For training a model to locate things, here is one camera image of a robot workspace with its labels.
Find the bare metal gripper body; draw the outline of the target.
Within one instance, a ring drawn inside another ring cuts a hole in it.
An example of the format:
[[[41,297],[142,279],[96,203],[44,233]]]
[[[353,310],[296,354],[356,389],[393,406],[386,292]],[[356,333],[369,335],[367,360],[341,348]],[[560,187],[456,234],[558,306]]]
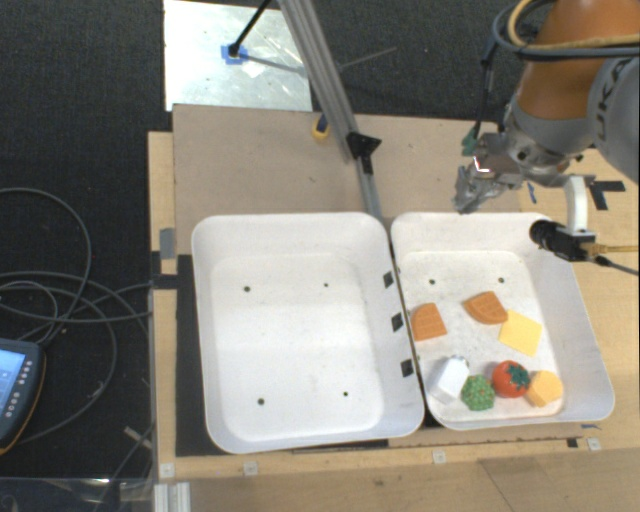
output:
[[[568,156],[552,152],[520,131],[485,133],[472,157],[472,176],[515,187],[530,181],[545,187],[562,187],[569,179]]]

